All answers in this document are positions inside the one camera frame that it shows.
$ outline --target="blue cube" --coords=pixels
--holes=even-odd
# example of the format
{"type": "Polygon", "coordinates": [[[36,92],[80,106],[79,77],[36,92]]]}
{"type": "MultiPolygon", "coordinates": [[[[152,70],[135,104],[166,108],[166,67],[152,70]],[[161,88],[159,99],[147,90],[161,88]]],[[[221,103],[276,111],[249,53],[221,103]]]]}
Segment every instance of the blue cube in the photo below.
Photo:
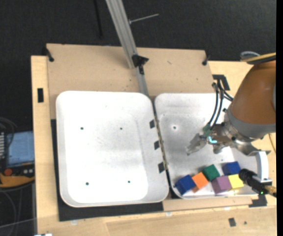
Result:
{"type": "Polygon", "coordinates": [[[241,170],[241,167],[237,161],[226,163],[223,167],[223,174],[226,176],[238,174],[241,170]]]}
{"type": "Polygon", "coordinates": [[[195,186],[196,184],[190,175],[186,175],[175,183],[175,187],[178,189],[181,195],[183,195],[190,189],[193,189],[195,186]]]}

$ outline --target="orange cube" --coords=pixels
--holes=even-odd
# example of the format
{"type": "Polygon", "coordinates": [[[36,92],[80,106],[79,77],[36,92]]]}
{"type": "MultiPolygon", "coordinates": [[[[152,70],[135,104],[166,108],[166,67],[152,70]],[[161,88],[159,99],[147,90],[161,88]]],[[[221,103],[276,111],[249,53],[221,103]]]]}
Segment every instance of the orange cube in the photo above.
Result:
{"type": "Polygon", "coordinates": [[[196,186],[192,189],[193,192],[198,191],[199,189],[201,189],[202,187],[206,186],[209,183],[209,181],[202,172],[199,172],[198,174],[194,175],[191,178],[196,184],[196,186]]]}

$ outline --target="black mat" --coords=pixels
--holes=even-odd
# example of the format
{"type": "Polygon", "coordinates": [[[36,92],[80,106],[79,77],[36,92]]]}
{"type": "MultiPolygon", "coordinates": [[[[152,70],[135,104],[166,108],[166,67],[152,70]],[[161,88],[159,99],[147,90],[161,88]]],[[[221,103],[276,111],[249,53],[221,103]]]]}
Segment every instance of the black mat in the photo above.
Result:
{"type": "Polygon", "coordinates": [[[58,198],[59,220],[74,220],[105,216],[132,215],[149,212],[163,211],[162,202],[153,204],[125,205],[125,206],[100,206],[100,207],[71,207],[67,205],[60,196],[59,174],[58,174],[58,157],[57,157],[57,136],[56,136],[56,120],[51,120],[53,151],[55,163],[55,176],[58,198]]]}

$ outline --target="black clamp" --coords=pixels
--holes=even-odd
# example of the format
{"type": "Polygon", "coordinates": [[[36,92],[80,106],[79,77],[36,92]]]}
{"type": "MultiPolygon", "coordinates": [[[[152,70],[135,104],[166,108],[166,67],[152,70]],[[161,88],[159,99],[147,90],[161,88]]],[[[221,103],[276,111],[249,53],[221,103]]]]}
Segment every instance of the black clamp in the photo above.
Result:
{"type": "Polygon", "coordinates": [[[133,55],[132,57],[132,61],[135,67],[139,68],[139,73],[140,74],[145,74],[144,70],[143,70],[143,65],[149,60],[148,58],[139,56],[137,54],[133,55]]]}

